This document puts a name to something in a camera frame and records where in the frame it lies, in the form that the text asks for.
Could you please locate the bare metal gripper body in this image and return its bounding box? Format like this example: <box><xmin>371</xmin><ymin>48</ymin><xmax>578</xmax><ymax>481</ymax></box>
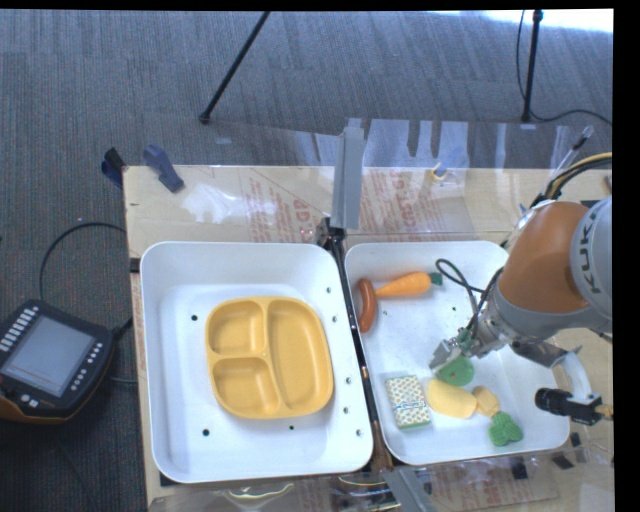
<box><xmin>451</xmin><ymin>319</ymin><xmax>513</xmax><ymax>359</ymax></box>

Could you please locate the green doughnut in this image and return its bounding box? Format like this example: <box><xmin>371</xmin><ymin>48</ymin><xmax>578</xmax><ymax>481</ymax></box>
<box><xmin>435</xmin><ymin>355</ymin><xmax>475</xmax><ymax>388</ymax></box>

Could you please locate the white plastic tray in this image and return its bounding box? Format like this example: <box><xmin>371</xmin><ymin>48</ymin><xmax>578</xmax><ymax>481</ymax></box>
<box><xmin>139</xmin><ymin>240</ymin><xmax>375</xmax><ymax>485</ymax></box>
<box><xmin>343</xmin><ymin>239</ymin><xmax>572</xmax><ymax>467</ymax></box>

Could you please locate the yellow mango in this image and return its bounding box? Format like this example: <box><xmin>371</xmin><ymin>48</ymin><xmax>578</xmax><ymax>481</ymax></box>
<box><xmin>427</xmin><ymin>378</ymin><xmax>479</xmax><ymax>420</ymax></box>

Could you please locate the orange carrot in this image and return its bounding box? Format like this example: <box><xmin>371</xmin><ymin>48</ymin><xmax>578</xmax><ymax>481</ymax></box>
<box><xmin>374</xmin><ymin>271</ymin><xmax>444</xmax><ymax>300</ymax></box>

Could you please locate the red sausage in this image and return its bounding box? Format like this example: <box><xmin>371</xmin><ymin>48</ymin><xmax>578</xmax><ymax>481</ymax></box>
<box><xmin>356</xmin><ymin>278</ymin><xmax>378</xmax><ymax>334</ymax></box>

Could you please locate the green broccoli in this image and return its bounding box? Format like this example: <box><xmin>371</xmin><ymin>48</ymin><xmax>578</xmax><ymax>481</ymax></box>
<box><xmin>472</xmin><ymin>385</ymin><xmax>525</xmax><ymax>448</ymax></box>

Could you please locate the yellow divided plate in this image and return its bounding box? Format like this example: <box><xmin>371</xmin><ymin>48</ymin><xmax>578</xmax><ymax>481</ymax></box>
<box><xmin>204</xmin><ymin>295</ymin><xmax>335</xmax><ymax>420</ymax></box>

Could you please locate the brown cardboard board red print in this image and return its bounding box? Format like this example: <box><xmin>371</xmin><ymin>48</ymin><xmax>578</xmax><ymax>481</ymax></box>
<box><xmin>122</xmin><ymin>164</ymin><xmax>614</xmax><ymax>512</ymax></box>

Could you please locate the black cylinder on white bracket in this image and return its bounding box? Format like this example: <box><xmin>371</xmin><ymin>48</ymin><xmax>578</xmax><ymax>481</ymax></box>
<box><xmin>534</xmin><ymin>350</ymin><xmax>607</xmax><ymax>427</ymax></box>

